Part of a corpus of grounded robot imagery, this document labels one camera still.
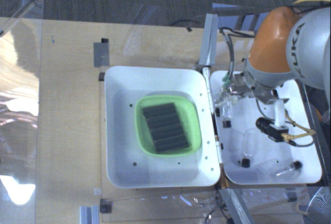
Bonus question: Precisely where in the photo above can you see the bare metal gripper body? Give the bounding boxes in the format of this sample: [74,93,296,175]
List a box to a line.
[227,72,260,100]

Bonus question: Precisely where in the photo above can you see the green bowl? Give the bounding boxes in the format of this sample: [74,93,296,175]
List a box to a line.
[134,94,203,158]

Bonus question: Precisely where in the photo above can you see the clear bottle with black cap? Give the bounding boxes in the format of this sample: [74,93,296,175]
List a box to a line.
[220,102,233,129]
[273,160,303,177]
[240,128,255,168]

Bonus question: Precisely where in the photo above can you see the black cylinder on white bracket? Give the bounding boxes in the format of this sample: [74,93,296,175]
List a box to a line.
[255,100,290,143]

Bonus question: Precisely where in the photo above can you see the black ribbed block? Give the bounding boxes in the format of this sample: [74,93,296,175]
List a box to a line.
[142,102,190,155]

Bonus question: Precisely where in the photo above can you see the white plastic tray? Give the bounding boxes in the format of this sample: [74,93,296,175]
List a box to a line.
[209,70,323,186]
[104,65,221,189]

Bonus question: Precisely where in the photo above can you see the thin black and white rod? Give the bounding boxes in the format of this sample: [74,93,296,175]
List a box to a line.
[203,67,224,166]

